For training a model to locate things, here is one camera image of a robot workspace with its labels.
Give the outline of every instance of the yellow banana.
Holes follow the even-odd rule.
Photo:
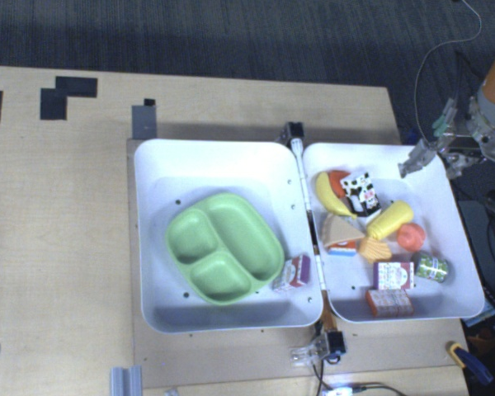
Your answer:
[[[327,209],[330,213],[335,215],[345,215],[350,216],[355,219],[357,216],[353,214],[345,204],[333,193],[332,187],[330,186],[330,179],[326,172],[321,172],[318,174],[315,181],[315,193],[323,207]]]

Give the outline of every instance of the green plate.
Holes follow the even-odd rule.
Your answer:
[[[181,273],[212,304],[237,302],[273,281],[284,250],[266,221],[241,196],[210,196],[168,226],[168,251]]]

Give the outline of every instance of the wooden table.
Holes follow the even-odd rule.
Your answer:
[[[66,121],[40,120],[40,89],[54,88],[56,76],[97,78],[97,98],[70,97]],[[153,366],[144,365],[144,382],[161,387],[148,396],[173,385],[182,396],[315,393],[312,372],[288,361],[308,328],[176,337],[139,330],[130,108],[155,99],[165,138],[273,140],[290,120],[304,122],[310,142],[398,144],[385,89],[0,67],[0,91],[0,395],[108,394],[110,369],[134,363]],[[468,393],[445,349],[465,346],[458,320],[338,325],[348,353],[327,368],[328,383]],[[140,360],[147,345],[168,362]]]

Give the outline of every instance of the white tray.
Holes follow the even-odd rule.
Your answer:
[[[410,290],[413,318],[464,318],[479,313],[483,292],[474,267],[445,169],[436,158],[424,170],[400,179],[398,163],[410,147],[314,144],[304,152],[314,219],[320,229],[326,212],[315,198],[313,180],[330,169],[366,170],[380,202],[403,199],[426,230],[424,249],[450,261],[443,284],[419,278]],[[134,156],[144,319],[159,332],[198,332],[236,328],[304,327],[323,309],[304,198],[294,155],[273,143],[153,139]],[[308,285],[277,294],[267,285],[236,304],[216,306],[199,298],[167,253],[164,235],[170,221],[188,206],[223,191],[246,198],[262,215],[291,258],[312,258]],[[394,253],[408,256],[389,243]],[[374,318],[365,301],[372,268],[361,256],[328,256],[323,272],[332,307],[352,322],[393,321]]]

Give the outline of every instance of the green can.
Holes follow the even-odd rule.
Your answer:
[[[412,256],[414,274],[430,281],[443,282],[449,274],[449,265],[446,260],[433,257],[424,252],[417,252]]]

